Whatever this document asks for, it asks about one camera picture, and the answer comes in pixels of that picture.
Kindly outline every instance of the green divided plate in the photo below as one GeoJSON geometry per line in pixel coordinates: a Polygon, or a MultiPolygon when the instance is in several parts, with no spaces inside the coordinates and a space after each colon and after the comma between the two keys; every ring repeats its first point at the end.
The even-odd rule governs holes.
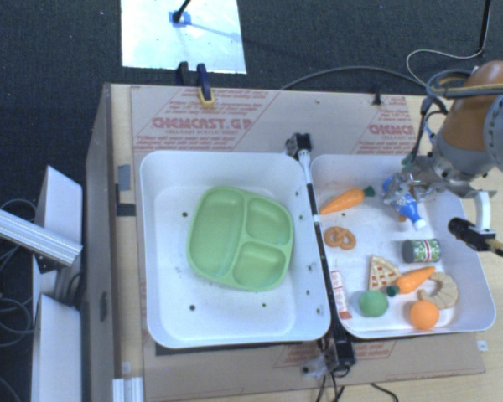
{"type": "Polygon", "coordinates": [[[195,209],[186,255],[205,278],[267,291],[287,273],[293,234],[293,220],[278,202],[239,188],[215,187],[195,209]]]}

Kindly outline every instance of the toy bottle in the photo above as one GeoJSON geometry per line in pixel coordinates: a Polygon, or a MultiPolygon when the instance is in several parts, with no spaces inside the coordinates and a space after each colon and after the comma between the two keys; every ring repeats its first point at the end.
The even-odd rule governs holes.
{"type": "MultiPolygon", "coordinates": [[[[387,192],[387,189],[389,188],[389,183],[391,182],[392,178],[388,178],[383,184],[382,184],[382,189],[384,192],[387,192]]],[[[420,230],[421,228],[425,227],[427,225],[427,222],[425,222],[421,216],[419,215],[419,212],[417,211],[417,201],[415,198],[408,192],[406,193],[403,197],[400,197],[396,201],[392,203],[393,207],[395,207],[395,210],[401,214],[402,216],[405,216],[409,218],[412,223],[413,227],[416,230],[420,230]]]]}

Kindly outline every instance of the orange carrot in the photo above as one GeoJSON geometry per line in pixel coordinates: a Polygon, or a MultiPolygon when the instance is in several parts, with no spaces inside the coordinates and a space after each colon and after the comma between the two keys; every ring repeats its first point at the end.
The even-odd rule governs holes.
{"type": "Polygon", "coordinates": [[[363,203],[365,197],[374,197],[374,195],[375,190],[372,186],[365,189],[352,188],[343,192],[339,197],[332,199],[320,209],[319,214],[327,214],[333,213],[334,211],[349,209],[350,207],[363,203]]]}
{"type": "Polygon", "coordinates": [[[386,293],[389,296],[395,296],[397,293],[410,293],[415,291],[425,280],[427,280],[434,272],[436,267],[427,266],[418,270],[409,271],[402,274],[395,280],[395,284],[386,288],[386,293]]]}

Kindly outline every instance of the toy orange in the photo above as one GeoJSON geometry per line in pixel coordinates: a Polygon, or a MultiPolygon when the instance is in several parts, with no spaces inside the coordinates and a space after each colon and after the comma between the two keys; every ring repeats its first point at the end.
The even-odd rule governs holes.
{"type": "Polygon", "coordinates": [[[430,301],[416,301],[410,308],[410,322],[417,329],[425,331],[439,319],[439,309],[430,301]]]}

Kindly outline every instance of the gray carpet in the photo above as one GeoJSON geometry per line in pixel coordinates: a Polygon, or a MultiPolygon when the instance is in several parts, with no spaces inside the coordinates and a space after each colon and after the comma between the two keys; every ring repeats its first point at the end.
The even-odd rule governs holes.
{"type": "MultiPolygon", "coordinates": [[[[237,0],[247,75],[212,75],[214,86],[277,89],[303,75],[367,64],[407,73],[406,56],[430,48],[477,50],[485,0],[237,0]]],[[[47,164],[75,181],[84,163],[103,82],[172,85],[167,70],[121,67],[120,0],[0,0],[0,204],[35,200],[47,164]]],[[[420,54],[424,79],[503,59],[503,0],[493,0],[482,57],[420,54]]],[[[405,80],[372,72],[329,75],[300,89],[418,94],[405,80]]],[[[30,296],[29,255],[4,270],[2,290],[30,296]]],[[[12,325],[22,316],[12,317],[12,325]]],[[[0,348],[0,374],[29,400],[31,338],[0,348]]],[[[13,400],[0,384],[0,400],[13,400]]]]}

